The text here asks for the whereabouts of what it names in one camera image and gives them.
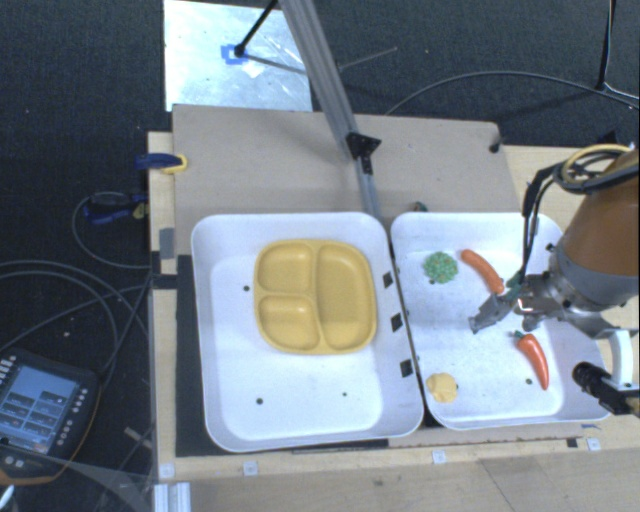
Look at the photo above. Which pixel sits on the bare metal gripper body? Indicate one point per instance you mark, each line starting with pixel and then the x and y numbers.
pixel 565 302

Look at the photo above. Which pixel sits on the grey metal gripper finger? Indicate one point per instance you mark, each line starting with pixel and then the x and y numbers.
pixel 533 321
pixel 489 314

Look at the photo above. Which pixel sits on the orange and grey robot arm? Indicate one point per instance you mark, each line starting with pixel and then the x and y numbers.
pixel 602 225

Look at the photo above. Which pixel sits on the orange carrot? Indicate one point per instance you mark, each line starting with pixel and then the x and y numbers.
pixel 536 357

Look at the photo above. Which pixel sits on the orange sausage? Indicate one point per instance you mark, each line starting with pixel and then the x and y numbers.
pixel 482 270

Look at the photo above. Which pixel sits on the white plastic tray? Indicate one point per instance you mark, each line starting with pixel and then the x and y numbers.
pixel 300 395
pixel 480 365

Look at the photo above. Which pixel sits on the yellow biscuit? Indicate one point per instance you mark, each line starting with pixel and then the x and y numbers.
pixel 442 387

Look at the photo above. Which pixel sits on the yellow divided plate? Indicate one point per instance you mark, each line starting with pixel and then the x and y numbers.
pixel 320 295

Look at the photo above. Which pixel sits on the brown cardboard board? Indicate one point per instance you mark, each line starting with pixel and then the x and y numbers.
pixel 280 160

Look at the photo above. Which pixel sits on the black cylinder on white bracket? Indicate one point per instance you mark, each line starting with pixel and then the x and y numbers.
pixel 607 382

